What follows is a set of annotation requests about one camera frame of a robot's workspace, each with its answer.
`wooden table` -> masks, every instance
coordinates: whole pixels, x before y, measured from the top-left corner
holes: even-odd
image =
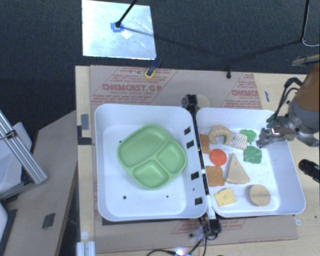
[[[255,82],[259,92],[263,109],[275,111],[283,91],[283,85],[288,78],[298,77],[303,81],[305,75],[292,74],[265,74],[254,73]],[[78,113],[90,113],[90,69],[85,66],[76,67],[76,98]],[[287,106],[283,106],[280,115],[287,112]],[[77,115],[77,125],[81,125],[81,115]],[[83,137],[91,137],[91,127],[82,131]],[[305,175],[298,168],[302,159],[307,159],[319,164],[319,149],[310,148],[295,139],[289,142],[293,161],[297,169],[300,183],[306,200],[306,208],[295,216],[301,221],[297,227],[299,239],[272,242],[255,242],[245,244],[228,244],[208,246],[206,255],[224,256],[300,256],[318,255],[320,252],[320,196],[319,184]],[[79,166],[79,198],[80,198],[80,230],[87,232],[88,238],[83,242],[95,240],[94,203],[93,203],[93,170],[91,166],[92,154],[90,145],[82,145],[78,148]],[[193,255],[202,255],[203,247],[197,249]],[[99,256],[144,256],[148,251],[113,252],[98,254]]]
[[[75,111],[38,132],[33,156],[49,178],[4,206],[17,210],[5,256],[59,255],[77,180]],[[50,215],[52,225],[43,228]]]

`cheese slice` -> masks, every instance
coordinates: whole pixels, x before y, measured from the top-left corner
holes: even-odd
[[[220,207],[232,204],[237,201],[231,187],[223,189],[218,193],[215,193],[214,198],[218,206]]]
[[[232,184],[245,184],[250,181],[247,173],[239,163],[235,154],[232,154],[226,182]]]

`orange toy food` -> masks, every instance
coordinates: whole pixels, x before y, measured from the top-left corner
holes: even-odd
[[[226,153],[218,148],[215,148],[210,152],[209,158],[216,166],[223,166],[227,162]]]

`croissant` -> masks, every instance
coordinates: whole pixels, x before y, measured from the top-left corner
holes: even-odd
[[[212,144],[217,144],[215,137],[225,136],[225,143],[230,143],[233,140],[233,132],[221,124],[213,126],[209,133],[208,139]]]

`aluminum rod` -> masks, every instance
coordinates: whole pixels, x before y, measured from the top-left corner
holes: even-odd
[[[30,178],[35,184],[40,184],[45,181],[48,176],[38,165],[30,151],[23,144],[19,135],[7,137],[7,134],[12,132],[14,128],[11,126],[5,115],[0,110],[0,137],[3,138],[13,154],[22,164],[25,171],[29,174]]]
[[[24,185],[23,182],[13,186],[12,188],[10,188],[9,190],[5,191],[4,193],[0,194],[0,200],[3,201],[5,199],[8,199],[16,194],[21,193],[22,191],[25,191],[31,187],[35,186],[34,183],[29,183],[27,185]]]

